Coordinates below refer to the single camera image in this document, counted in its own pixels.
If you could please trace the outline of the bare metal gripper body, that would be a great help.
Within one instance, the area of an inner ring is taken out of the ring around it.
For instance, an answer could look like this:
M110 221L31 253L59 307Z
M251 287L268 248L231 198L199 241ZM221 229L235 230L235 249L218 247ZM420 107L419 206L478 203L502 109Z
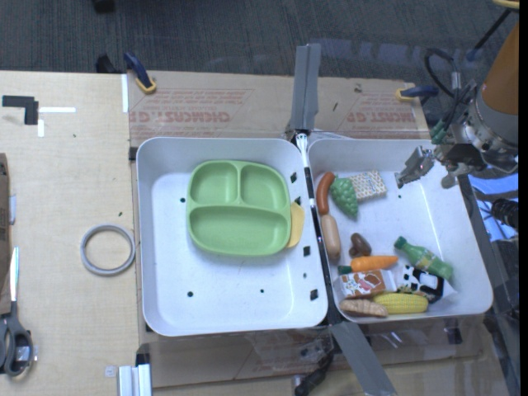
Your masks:
M451 176L488 167L505 174L517 171L518 121L515 118L464 118L433 126L434 155Z

